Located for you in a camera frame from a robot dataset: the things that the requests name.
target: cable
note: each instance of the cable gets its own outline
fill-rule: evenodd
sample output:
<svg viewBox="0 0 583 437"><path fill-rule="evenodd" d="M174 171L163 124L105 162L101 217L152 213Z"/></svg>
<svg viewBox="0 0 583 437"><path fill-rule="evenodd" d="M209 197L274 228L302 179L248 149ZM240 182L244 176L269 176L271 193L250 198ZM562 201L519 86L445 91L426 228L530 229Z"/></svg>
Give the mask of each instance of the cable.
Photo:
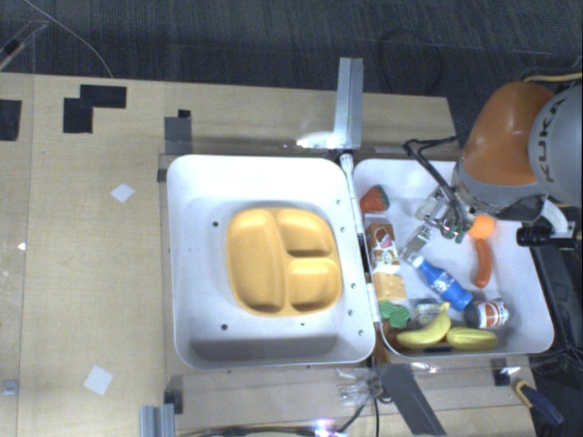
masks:
<svg viewBox="0 0 583 437"><path fill-rule="evenodd" d="M229 427L215 432L193 432L181 434L181 437L246 437L257 433L278 432L299 435L300 437L313 437L313 430L295 427Z"/></svg>
<svg viewBox="0 0 583 437"><path fill-rule="evenodd" d="M24 33L26 34L26 30L29 26L33 23L37 23L37 21L29 21L25 24L25 26L20 29L16 34L12 36L12 38L6 43L4 47L0 50L0 54L3 53L5 55L5 59L0 62L0 71L4 71L4 69L10 65L12 60L14 60L20 52L22 52L29 44L31 40L35 39L35 35L41 32L42 30L46 29L48 26L48 21L39 22L41 26L37 29L34 29L32 33L28 34L26 37L21 37Z"/></svg>
<svg viewBox="0 0 583 437"><path fill-rule="evenodd" d="M439 185L440 189L442 189L444 194L447 196L447 199L449 200L449 202L451 202L451 204L454 208L456 225L458 227L460 224L462 225L462 227L459 229L460 231L465 231L465 219L464 219L464 211L462 210L462 206L461 206L459 200L457 199L457 197L455 196L455 192L452 189L452 187L449 186L447 181L445 181L444 177L441 176L441 174L435 169L435 167L433 165L431 165L429 160L427 160L424 157L423 151L430 148L430 147L435 147L435 146L439 146L441 144L446 144L448 142L453 142L465 133L466 132L462 132L458 135L446 137L444 139L434 139L434 140L427 140L427 141L420 141L418 139L409 139L407 142L405 142L403 144L403 149L405 150L407 155L409 157L413 157L415 160L417 160L417 162L419 162L419 164L423 168L425 168L425 170L427 170L429 172L429 174L434 178L434 180L437 181L437 184ZM413 144L413 143L415 143L417 145L422 145L422 146L420 148L418 148L417 150L414 150L411 147L411 144Z"/></svg>
<svg viewBox="0 0 583 437"><path fill-rule="evenodd" d="M529 76L523 81L525 83L542 82L542 83L567 83L569 81L579 81L583 77L583 73L570 73L568 75L547 76L547 75L533 75Z"/></svg>
<svg viewBox="0 0 583 437"><path fill-rule="evenodd" d="M381 431L381 416L379 415L379 403L376 402L376 398L373 398L374 403L374 416L376 417L376 432L375 437L379 437L379 432Z"/></svg>
<svg viewBox="0 0 583 437"><path fill-rule="evenodd" d="M358 417L361 415L361 412L363 412L364 407L366 406L366 401L363 403L362 406L360 406L358 408L358 410L356 410L356 413L353 415L352 418L350 418L347 422L345 422L339 429L337 432L344 432L346 431L346 429L348 429L350 427L350 425L356 421L358 419Z"/></svg>
<svg viewBox="0 0 583 437"><path fill-rule="evenodd" d="M72 29L69 29L68 27L66 27L63 23L61 23L60 21L57 21L53 16L51 16L49 13L47 13L46 11L44 11L43 9L39 8L38 6L36 6L35 4L33 4L30 0L22 0L23 2L29 4L30 6L32 6L36 11L38 11L39 13L41 13L42 15L46 16L48 19L50 19L53 23L55 23L56 25L62 27L63 29L65 29L70 35L72 35L74 38L78 39L79 41L81 41L83 44L85 44L87 47L89 47L89 49L95 54L95 56L99 59L99 61L101 62L101 65L103 65L103 67L106 69L107 73L109 74L110 77L115 78L113 76L113 73L111 71L111 69L109 69L109 66L107 65L106 61L103 59L103 57L99 54L99 52L91 45L88 43L87 40L85 40L83 37L79 36L75 31L73 31Z"/></svg>
<svg viewBox="0 0 583 437"><path fill-rule="evenodd" d="M439 83L439 81L441 79L441 74L443 71L444 63L441 59L441 55L439 54L439 50L437 50L437 48L431 44L431 41L429 41L428 39L425 39L424 37L418 35L417 33L413 32L413 31L410 31L410 30L404 29L404 28L398 28L398 29L392 29L390 31L386 31L382 36L380 36L377 39L377 57L378 57L379 67L381 68L381 78L383 80L384 87L388 93L394 92L394 87L391 84L391 80L389 79L389 76L384 71L384 66L386 65L386 63L385 63L383 45L385 42L388 42L389 38L394 37L394 36L399 36L399 35L409 35L409 36L412 36L413 38L416 37L423 44L425 44L426 46L433 49L434 58L435 58L435 65L436 65L434 77L428 83L426 83L426 85L422 89L418 89L415 92L409 93L409 94L413 94L413 95L417 95L417 96L428 96L429 94L431 94L434 91L435 87L437 86L437 83Z"/></svg>
<svg viewBox="0 0 583 437"><path fill-rule="evenodd" d="M530 76L563 76L563 75L570 75L572 73L577 73L581 69L580 66L577 66L577 63L569 68L549 68L547 66L531 66L527 69L524 69L520 76L518 77L518 81L523 81Z"/></svg>

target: plastic banana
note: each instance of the plastic banana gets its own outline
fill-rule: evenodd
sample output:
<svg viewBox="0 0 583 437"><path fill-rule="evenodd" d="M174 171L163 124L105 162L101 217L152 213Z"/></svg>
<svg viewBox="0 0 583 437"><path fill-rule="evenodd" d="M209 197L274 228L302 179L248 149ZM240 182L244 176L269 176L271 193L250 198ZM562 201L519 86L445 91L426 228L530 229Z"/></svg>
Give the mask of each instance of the plastic banana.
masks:
<svg viewBox="0 0 583 437"><path fill-rule="evenodd" d="M397 335L396 340L411 350L421 350L435 345L446 335L452 325L448 309L449 303L443 303L441 312L430 324L419 330L402 331Z"/></svg>
<svg viewBox="0 0 583 437"><path fill-rule="evenodd" d="M498 337L488 330L453 327L447 332L447 342L459 350L485 351L496 347Z"/></svg>

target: blue handle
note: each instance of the blue handle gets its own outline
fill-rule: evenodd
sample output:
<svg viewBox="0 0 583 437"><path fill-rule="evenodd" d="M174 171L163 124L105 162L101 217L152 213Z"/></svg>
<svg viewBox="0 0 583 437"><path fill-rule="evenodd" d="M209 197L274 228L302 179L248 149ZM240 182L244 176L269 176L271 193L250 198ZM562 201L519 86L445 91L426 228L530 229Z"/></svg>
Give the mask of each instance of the blue handle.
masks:
<svg viewBox="0 0 583 437"><path fill-rule="evenodd" d="M536 391L528 387L528 385L520 387L520 391L522 391L523 395L527 397L528 401L545 417L551 426L557 427L564 421L563 415L540 391Z"/></svg>

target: green vegetable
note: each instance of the green vegetable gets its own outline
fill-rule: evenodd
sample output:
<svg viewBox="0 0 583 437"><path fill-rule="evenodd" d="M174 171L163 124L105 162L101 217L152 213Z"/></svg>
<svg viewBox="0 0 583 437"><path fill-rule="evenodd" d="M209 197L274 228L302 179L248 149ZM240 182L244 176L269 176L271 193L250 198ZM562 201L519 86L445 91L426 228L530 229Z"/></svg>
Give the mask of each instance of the green vegetable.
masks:
<svg viewBox="0 0 583 437"><path fill-rule="evenodd" d="M389 325L395 329L404 329L411 319L409 309L405 306L393 304L390 301L379 301L379 311L384 320L389 320Z"/></svg>

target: yellow banana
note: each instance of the yellow banana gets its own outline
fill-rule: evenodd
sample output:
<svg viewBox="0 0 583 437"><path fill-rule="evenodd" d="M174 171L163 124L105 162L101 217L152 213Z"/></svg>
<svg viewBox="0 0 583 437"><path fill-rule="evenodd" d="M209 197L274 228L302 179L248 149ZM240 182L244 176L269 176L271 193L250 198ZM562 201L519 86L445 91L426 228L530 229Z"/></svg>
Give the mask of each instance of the yellow banana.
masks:
<svg viewBox="0 0 583 437"><path fill-rule="evenodd" d="M396 337L396 340L403 346L411 350L421 350L438 343L452 326L452 321L449 319L447 310L449 303L445 302L441 305L441 312L430 324L419 330L402 331Z"/></svg>

